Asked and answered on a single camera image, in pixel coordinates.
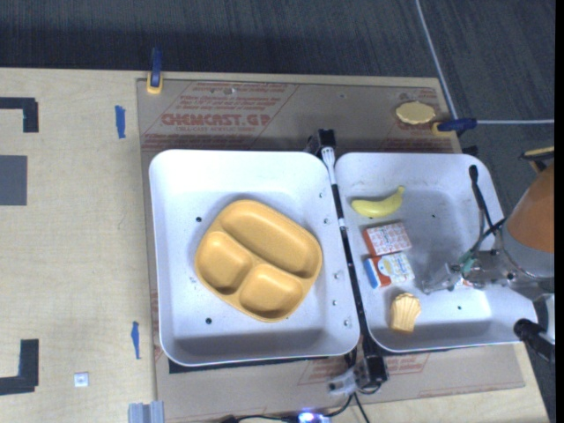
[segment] yellow plate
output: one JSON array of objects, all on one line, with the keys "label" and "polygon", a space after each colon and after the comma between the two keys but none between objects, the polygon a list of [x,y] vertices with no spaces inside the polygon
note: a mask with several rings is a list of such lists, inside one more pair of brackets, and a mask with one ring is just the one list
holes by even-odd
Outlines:
[{"label": "yellow plate", "polygon": [[323,255],[315,237],[253,200],[228,205],[196,252],[196,274],[222,300],[265,322],[287,318],[314,284]]}]

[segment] light wood surface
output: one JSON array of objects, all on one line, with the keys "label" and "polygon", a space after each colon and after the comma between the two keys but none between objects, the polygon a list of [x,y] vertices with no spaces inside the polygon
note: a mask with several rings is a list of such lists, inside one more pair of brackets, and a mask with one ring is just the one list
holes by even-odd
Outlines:
[{"label": "light wood surface", "polygon": [[[124,422],[129,403],[156,398],[137,126],[136,79],[144,76],[0,70],[0,96],[34,97],[40,112],[40,132],[24,134],[20,111],[0,111],[0,154],[28,158],[27,206],[0,206],[0,375],[17,373],[20,339],[40,340],[40,385],[34,393],[0,397],[3,423]],[[412,83],[410,78],[269,76],[277,79]],[[117,136],[116,105],[126,111],[124,139]],[[140,360],[130,338],[133,321],[139,323]],[[524,388],[371,404],[367,412],[374,422],[547,421],[522,345],[516,345],[516,355]],[[74,387],[78,372],[89,373],[88,387]],[[335,420],[361,421],[361,416],[352,407]]]}]

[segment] small box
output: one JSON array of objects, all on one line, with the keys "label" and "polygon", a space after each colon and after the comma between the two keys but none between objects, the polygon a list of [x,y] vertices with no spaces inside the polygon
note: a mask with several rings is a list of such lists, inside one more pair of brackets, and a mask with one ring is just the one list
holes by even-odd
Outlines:
[{"label": "small box", "polygon": [[401,284],[414,279],[413,269],[403,252],[381,257],[369,257],[364,268],[372,288]]},{"label": "small box", "polygon": [[402,222],[369,227],[362,231],[362,237],[374,257],[399,252],[412,246]]}]

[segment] white square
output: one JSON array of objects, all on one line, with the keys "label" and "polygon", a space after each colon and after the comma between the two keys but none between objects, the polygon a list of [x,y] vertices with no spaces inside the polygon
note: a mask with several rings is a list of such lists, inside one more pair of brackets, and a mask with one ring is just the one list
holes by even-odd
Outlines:
[{"label": "white square", "polygon": [[89,383],[88,373],[84,372],[74,374],[75,387],[88,387]]}]

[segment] yellow banana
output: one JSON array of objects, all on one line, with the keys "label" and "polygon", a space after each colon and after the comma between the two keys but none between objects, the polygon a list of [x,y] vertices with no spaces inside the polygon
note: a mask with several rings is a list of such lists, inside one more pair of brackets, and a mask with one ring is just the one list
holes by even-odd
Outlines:
[{"label": "yellow banana", "polygon": [[394,194],[380,201],[355,199],[351,202],[351,207],[362,216],[367,216],[369,218],[382,218],[392,214],[401,207],[404,200],[404,191],[405,187],[399,186]]}]

